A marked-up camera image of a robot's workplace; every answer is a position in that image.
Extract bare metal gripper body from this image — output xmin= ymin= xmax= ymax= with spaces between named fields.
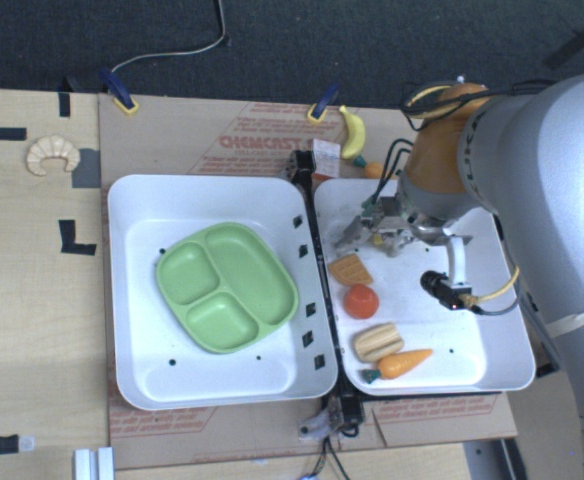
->
xmin=359 ymin=195 xmax=474 ymax=247

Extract orange biscuit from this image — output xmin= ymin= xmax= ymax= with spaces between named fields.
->
xmin=327 ymin=253 xmax=375 ymax=288

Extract small orange carrot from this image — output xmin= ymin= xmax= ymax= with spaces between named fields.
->
xmin=353 ymin=155 xmax=386 ymax=180

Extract thin black rod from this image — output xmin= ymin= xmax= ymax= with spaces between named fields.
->
xmin=297 ymin=180 xmax=346 ymax=442

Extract red-orange cup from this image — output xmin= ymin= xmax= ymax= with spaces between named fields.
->
xmin=342 ymin=283 xmax=381 ymax=321

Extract white and red carton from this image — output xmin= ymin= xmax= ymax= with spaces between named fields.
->
xmin=311 ymin=138 xmax=342 ymax=180

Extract yellow banana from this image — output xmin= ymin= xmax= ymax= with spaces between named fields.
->
xmin=338 ymin=105 xmax=367 ymax=161

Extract beige corn cob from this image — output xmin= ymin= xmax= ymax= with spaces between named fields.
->
xmin=353 ymin=321 xmax=406 ymax=364

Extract white plastic tray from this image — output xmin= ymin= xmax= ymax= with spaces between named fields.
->
xmin=106 ymin=173 xmax=340 ymax=412
xmin=313 ymin=177 xmax=537 ymax=397

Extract large orange carrot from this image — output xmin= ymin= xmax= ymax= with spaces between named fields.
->
xmin=361 ymin=348 xmax=435 ymax=385

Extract green divided plate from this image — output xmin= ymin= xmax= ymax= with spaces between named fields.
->
xmin=155 ymin=221 xmax=300 ymax=355

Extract brown cardboard board red print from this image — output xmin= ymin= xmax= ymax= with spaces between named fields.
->
xmin=97 ymin=92 xmax=519 ymax=470

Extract beige croissant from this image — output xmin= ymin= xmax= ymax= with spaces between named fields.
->
xmin=25 ymin=134 xmax=82 ymax=178

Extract black cylinder on white bracket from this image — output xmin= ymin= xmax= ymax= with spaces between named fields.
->
xmin=419 ymin=235 xmax=474 ymax=312

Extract black block with thin wires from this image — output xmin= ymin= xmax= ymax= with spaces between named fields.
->
xmin=327 ymin=392 xmax=366 ymax=427
xmin=284 ymin=149 xmax=316 ymax=185

